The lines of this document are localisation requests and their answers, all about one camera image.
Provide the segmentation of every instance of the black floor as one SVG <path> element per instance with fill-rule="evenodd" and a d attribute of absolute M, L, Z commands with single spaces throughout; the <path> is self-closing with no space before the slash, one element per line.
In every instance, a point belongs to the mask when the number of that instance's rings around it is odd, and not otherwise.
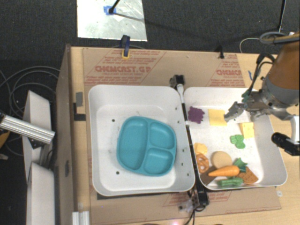
<path fill-rule="evenodd" d="M 142 0 L 148 42 L 133 44 L 148 49 L 214 51 L 239 53 L 241 40 L 257 38 L 266 31 L 276 31 L 282 0 Z M 283 32 L 297 31 L 300 0 L 287 0 Z M 111 47 L 117 40 L 82 39 L 76 35 L 76 0 L 0 0 L 0 71 L 6 78 L 25 68 L 54 70 L 60 68 L 66 43 L 81 46 Z M 277 53 L 279 46 L 262 45 L 258 40 L 242 44 L 244 53 Z M 24 74 L 9 81 L 13 85 Z M 8 104 L 8 90 L 0 74 L 0 109 L 13 114 Z M 19 84 L 42 83 L 55 89 L 52 75 L 27 75 Z M 54 102 L 50 90 L 27 84 L 15 93 L 22 108 L 27 89 Z M 7 144 L 22 154 L 21 140 Z M 26 213 L 26 181 L 23 158 L 6 146 L 0 153 L 0 225 L 23 225 Z"/>

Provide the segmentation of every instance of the black rod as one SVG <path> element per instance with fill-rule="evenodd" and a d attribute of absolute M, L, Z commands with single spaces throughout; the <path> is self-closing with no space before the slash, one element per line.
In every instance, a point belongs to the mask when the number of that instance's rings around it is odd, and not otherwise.
<path fill-rule="evenodd" d="M 109 14 L 113 14 L 113 10 L 116 8 L 116 6 L 118 5 L 119 2 L 120 2 L 120 0 L 116 0 L 114 5 L 110 9 L 108 9 Z"/>
<path fill-rule="evenodd" d="M 285 3 L 286 3 L 286 0 L 282 0 L 279 25 L 277 27 L 279 29 L 279 31 L 281 30 L 281 26 L 282 26 L 283 13 L 285 12 Z"/>

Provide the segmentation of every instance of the toy food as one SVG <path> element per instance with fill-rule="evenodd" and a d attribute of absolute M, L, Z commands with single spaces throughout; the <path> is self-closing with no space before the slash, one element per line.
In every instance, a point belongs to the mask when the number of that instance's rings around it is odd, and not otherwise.
<path fill-rule="evenodd" d="M 209 185 L 216 177 L 210 177 L 208 174 L 216 170 L 215 166 L 211 166 L 206 172 L 200 175 L 201 182 L 205 185 Z"/>
<path fill-rule="evenodd" d="M 238 178 L 238 177 L 217 181 L 217 184 L 221 187 L 224 187 L 224 186 L 239 186 L 242 183 L 243 183 L 243 179 Z"/>
<path fill-rule="evenodd" d="M 203 112 L 202 109 L 196 108 L 196 107 L 190 107 L 188 111 L 188 120 L 196 123 L 201 123 L 203 120 L 203 115 L 205 113 Z"/>
<path fill-rule="evenodd" d="M 233 135 L 230 136 L 230 141 L 231 143 L 235 144 L 235 146 L 238 149 L 244 149 L 245 148 L 245 144 L 244 144 L 244 137 L 243 135 Z"/>
<path fill-rule="evenodd" d="M 225 176 L 225 177 L 233 177 L 240 173 L 240 169 L 238 166 L 231 165 L 221 167 L 213 172 L 210 172 L 208 175 L 212 177 Z"/>
<path fill-rule="evenodd" d="M 207 153 L 207 147 L 205 146 L 205 144 L 202 144 L 199 142 L 196 142 L 194 144 L 194 149 L 195 149 L 196 154 L 202 153 L 205 155 Z"/>
<path fill-rule="evenodd" d="M 241 172 L 237 177 L 242 178 L 246 184 L 252 184 L 258 181 L 258 177 L 256 177 L 248 167 L 246 167 L 246 172 Z"/>
<path fill-rule="evenodd" d="M 243 122 L 239 124 L 240 130 L 244 136 L 244 138 L 251 138 L 254 137 L 254 123 L 252 122 Z"/>
<path fill-rule="evenodd" d="M 239 168 L 241 168 L 241 167 L 245 167 L 247 164 L 248 164 L 248 163 L 244 163 L 244 162 L 242 161 L 242 159 L 239 157 L 239 158 L 234 162 L 233 165 L 236 165 L 236 166 L 238 166 Z"/>
<path fill-rule="evenodd" d="M 207 157 L 205 157 L 202 153 L 196 155 L 198 170 L 200 173 L 204 173 L 208 170 L 210 164 L 208 162 Z"/>
<path fill-rule="evenodd" d="M 209 109 L 208 116 L 211 126 L 227 126 L 227 122 L 224 119 L 224 110 Z"/>
<path fill-rule="evenodd" d="M 240 168 L 240 172 L 241 173 L 245 173 L 246 172 L 246 167 L 244 166 L 244 167 L 239 167 Z"/>
<path fill-rule="evenodd" d="M 233 164 L 231 157 L 228 153 L 223 151 L 214 152 L 211 156 L 211 163 L 218 169 Z"/>

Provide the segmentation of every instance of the blue plate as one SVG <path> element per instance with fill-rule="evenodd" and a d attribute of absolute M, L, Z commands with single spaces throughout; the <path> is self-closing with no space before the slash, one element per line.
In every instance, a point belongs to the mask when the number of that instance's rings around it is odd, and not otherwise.
<path fill-rule="evenodd" d="M 174 165 L 176 145 L 176 135 L 169 125 L 145 117 L 130 117 L 119 134 L 117 159 L 132 172 L 162 176 Z"/>

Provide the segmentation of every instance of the orange carrot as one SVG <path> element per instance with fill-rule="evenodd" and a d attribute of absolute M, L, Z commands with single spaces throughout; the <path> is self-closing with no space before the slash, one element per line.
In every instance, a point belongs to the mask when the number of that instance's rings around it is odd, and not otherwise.
<path fill-rule="evenodd" d="M 210 172 L 208 175 L 211 177 L 225 176 L 225 177 L 233 177 L 240 173 L 240 169 L 238 166 L 231 165 L 221 167 L 217 170 Z"/>

